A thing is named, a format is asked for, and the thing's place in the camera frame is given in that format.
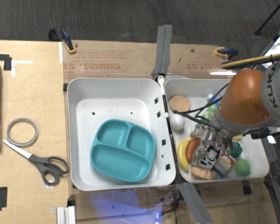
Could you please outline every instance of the metal ring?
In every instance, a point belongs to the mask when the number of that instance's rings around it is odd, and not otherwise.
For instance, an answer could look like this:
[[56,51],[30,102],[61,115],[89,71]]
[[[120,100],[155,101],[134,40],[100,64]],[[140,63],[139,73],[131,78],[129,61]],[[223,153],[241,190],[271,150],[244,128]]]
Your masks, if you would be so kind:
[[[9,136],[9,132],[10,132],[11,127],[12,127],[14,124],[19,123],[19,122],[27,122],[27,123],[30,123],[30,124],[33,126],[34,130],[35,130],[34,137],[32,138],[32,140],[28,141],[27,143],[17,143],[17,142],[15,142],[15,141],[13,141],[13,140],[10,138],[10,136]],[[14,119],[13,121],[11,121],[11,122],[9,123],[9,125],[7,126],[7,129],[6,129],[6,138],[7,138],[7,140],[8,140],[10,143],[12,143],[12,144],[14,144],[14,145],[16,145],[16,146],[18,146],[18,147],[27,147],[27,146],[33,144],[33,143],[36,141],[37,136],[38,136],[38,127],[37,127],[37,125],[36,125],[36,123],[35,123],[34,121],[32,121],[31,119],[28,119],[28,118],[17,118],[17,119]]]

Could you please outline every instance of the gray floor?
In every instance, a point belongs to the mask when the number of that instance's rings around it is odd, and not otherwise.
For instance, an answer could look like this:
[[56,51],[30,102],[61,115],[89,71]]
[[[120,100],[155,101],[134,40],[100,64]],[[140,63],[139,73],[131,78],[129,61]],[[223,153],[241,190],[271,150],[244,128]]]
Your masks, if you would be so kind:
[[0,39],[48,41],[50,28],[76,40],[156,42],[173,25],[172,43],[239,50],[256,57],[280,29],[280,10],[256,36],[280,0],[0,0]]

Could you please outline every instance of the black scissors handle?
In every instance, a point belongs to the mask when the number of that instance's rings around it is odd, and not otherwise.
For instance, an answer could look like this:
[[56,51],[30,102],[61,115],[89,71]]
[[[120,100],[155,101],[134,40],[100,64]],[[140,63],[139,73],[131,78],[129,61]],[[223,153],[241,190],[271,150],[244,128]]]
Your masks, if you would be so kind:
[[[40,158],[32,154],[29,160],[36,165],[38,170],[41,172],[42,179],[47,185],[56,185],[59,183],[59,176],[67,174],[69,172],[69,166],[67,162],[59,157],[51,156],[47,158]],[[65,169],[61,169],[58,165],[51,161],[61,162]],[[50,182],[46,175],[51,174],[54,177],[54,181]]]

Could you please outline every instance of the teal divided plate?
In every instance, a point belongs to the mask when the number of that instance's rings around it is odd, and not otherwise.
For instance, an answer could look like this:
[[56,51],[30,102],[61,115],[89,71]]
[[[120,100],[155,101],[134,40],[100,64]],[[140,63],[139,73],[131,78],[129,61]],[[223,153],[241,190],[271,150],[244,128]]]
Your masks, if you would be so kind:
[[124,120],[110,119],[95,135],[91,163],[106,176],[140,182],[151,170],[154,153],[154,137],[147,129]]

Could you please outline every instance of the yellow banana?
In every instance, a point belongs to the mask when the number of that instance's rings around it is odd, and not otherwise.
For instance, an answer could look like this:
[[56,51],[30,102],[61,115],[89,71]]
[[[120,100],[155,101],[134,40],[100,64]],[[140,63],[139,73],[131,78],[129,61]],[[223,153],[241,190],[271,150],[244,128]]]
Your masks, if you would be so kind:
[[180,144],[177,146],[177,151],[176,151],[179,166],[185,171],[189,170],[189,163],[186,158],[186,149],[187,149],[188,143],[191,140],[192,140],[191,138],[188,138],[187,140],[180,142]]

